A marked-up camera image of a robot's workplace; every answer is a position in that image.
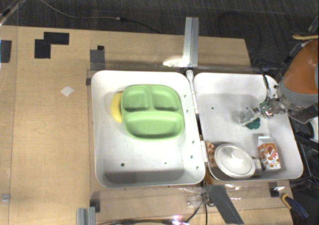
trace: black floor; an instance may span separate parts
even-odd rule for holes
[[[0,0],[0,10],[10,0]],[[125,17],[158,32],[183,34],[186,16],[199,17],[201,36],[245,38],[251,60],[281,63],[296,44],[292,31],[305,32],[318,15],[318,0],[44,0],[76,17]],[[9,24],[16,24],[11,19]],[[27,26],[154,32],[141,24],[114,19],[74,19],[57,13],[39,0],[26,0],[18,24]],[[312,202],[305,192],[299,201]],[[318,202],[309,209],[318,221]]]

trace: green divided plate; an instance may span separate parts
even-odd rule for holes
[[[167,86],[127,87],[121,99],[121,113],[126,132],[135,139],[164,140],[184,130],[179,96]]]

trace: metal pot lid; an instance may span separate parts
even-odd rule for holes
[[[232,144],[218,146],[215,150],[215,161],[222,172],[237,179],[252,177],[256,169],[252,157]]]

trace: wooden table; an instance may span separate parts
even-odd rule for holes
[[[89,205],[94,175],[86,86],[90,49],[104,46],[107,63],[151,66],[182,55],[183,36],[14,26],[0,31],[2,39],[12,40],[11,61],[0,68],[0,80],[5,79],[0,89],[0,193],[10,193],[10,201],[0,203],[0,224],[74,225],[76,209]],[[35,59],[35,39],[43,39],[45,31],[70,33],[69,45],[51,45],[50,59]],[[201,65],[250,66],[241,39],[200,37],[198,60]],[[69,96],[60,92],[66,86],[74,89]],[[283,185],[291,195],[289,184]],[[279,198],[259,195],[257,189],[242,202],[233,200],[245,224],[260,219],[292,224]],[[136,202],[131,211],[139,208]],[[216,208],[209,212],[209,224],[223,224]],[[198,213],[192,224],[204,224],[203,210]]]

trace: juice carton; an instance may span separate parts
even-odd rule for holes
[[[276,145],[268,136],[258,138],[258,153],[263,170],[274,171],[281,168]]]

